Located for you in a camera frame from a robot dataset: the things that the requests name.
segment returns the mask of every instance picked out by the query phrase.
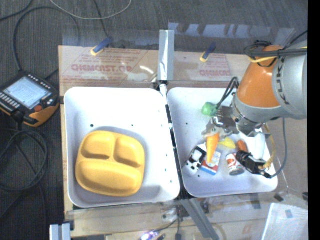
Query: can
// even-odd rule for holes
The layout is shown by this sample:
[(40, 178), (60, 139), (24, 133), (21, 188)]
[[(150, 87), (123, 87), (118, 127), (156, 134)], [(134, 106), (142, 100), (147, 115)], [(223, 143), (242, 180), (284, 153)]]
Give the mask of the can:
[(230, 153), (225, 156), (228, 165), (229, 175), (235, 176), (245, 172), (244, 167), (238, 162), (236, 153)]

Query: yellow divided tray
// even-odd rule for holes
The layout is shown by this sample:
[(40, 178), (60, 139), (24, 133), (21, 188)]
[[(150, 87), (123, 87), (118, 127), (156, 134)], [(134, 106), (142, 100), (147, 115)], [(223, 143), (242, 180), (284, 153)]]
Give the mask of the yellow divided tray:
[(133, 137), (104, 130), (87, 134), (79, 148), (75, 177), (87, 191), (128, 197), (137, 193), (145, 170), (145, 151)]

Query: white tray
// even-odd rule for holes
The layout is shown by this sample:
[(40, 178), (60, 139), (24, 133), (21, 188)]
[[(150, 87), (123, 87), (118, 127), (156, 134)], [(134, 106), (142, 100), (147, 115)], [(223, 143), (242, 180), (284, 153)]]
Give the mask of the white tray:
[[(179, 87), (168, 92), (167, 99), (181, 166), (188, 160), (191, 150), (204, 142), (201, 133), (206, 129), (210, 118), (201, 113), (203, 105), (206, 102), (217, 104), (224, 92), (225, 89), (219, 88)], [(230, 95), (222, 105), (228, 106), (231, 101), (232, 96)], [(256, 145), (255, 139), (243, 134), (240, 137), (246, 141), (250, 152), (250, 149)], [(266, 144), (262, 158), (265, 161), (270, 158)], [(253, 175), (248, 171), (240, 175), (229, 175), (224, 156), (220, 158), (216, 175), (199, 170), (196, 175), (189, 176), (183, 168), (181, 171), (185, 189), (196, 198), (271, 192), (278, 186), (277, 177), (268, 179), (261, 175)], [(275, 173), (273, 165), (268, 173), (271, 175)]]
[[(180, 192), (180, 182), (164, 98), (148, 88), (74, 87), (64, 96), (68, 194), (80, 208), (166, 202)], [(105, 130), (136, 138), (144, 147), (145, 169), (140, 190), (112, 197), (83, 189), (75, 165), (83, 138)]]

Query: gray carpet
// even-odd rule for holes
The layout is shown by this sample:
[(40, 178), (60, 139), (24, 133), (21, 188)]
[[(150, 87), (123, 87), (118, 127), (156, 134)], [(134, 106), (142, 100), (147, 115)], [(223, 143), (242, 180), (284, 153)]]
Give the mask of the gray carpet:
[[(159, 30), (170, 29), (176, 32), (176, 51), (203, 52), (215, 41), (217, 53), (243, 54), (244, 47), (255, 40), (284, 45), (308, 29), (308, 0), (132, 0), (126, 11), (103, 20), (105, 29), (101, 20), (76, 18), (75, 23), (49, 0), (32, 0), (26, 10), (14, 15), (29, 1), (0, 0), (1, 85), (18, 72), (14, 34), (20, 67), (44, 79), (50, 76), (48, 81), (58, 89), (59, 45), (93, 47), (109, 36), (114, 39), (114, 48), (157, 50)], [(54, 1), (77, 16), (99, 18), (93, 0)], [(128, 2), (96, 0), (103, 17), (119, 12)], [(0, 114), (0, 129), (15, 127), (11, 118)], [(0, 190), (0, 239), (49, 239), (49, 225), (64, 222), (60, 111), (39, 128), (24, 125), (22, 129), (44, 135), (47, 170), (40, 185), (28, 191)], [(9, 136), (3, 132), (0, 136), (1, 152)], [(35, 169), (39, 169), (42, 157), (37, 147), (28, 141), (23, 145)], [(1, 161), (0, 184), (20, 186), (31, 177), (32, 172), (13, 147)]]

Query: white cable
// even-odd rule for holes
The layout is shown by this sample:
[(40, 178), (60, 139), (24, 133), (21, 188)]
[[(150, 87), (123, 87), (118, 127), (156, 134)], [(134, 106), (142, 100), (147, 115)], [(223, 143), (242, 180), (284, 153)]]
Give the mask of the white cable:
[(126, 9), (129, 8), (129, 6), (131, 5), (132, 0), (129, 1), (129, 4), (128, 4), (123, 10), (121, 10), (121, 11), (119, 11), (119, 12), (113, 14), (113, 15), (110, 15), (110, 16), (107, 16), (107, 17), (103, 17), (103, 18), (84, 18), (84, 17), (80, 17), (80, 16), (74, 15), (74, 14), (72, 14), (71, 12), (69, 12), (69, 11), (61, 8), (61, 7), (60, 7), (59, 5), (57, 5), (53, 0), (50, 0), (50, 2), (53, 3), (56, 7), (58, 7), (60, 10), (64, 11), (65, 13), (67, 13), (67, 14), (75, 17), (75, 18), (81, 19), (81, 20), (106, 20), (106, 19), (112, 18), (112, 17), (114, 17), (114, 16), (116, 16), (116, 15), (118, 15), (118, 14), (123, 13)]

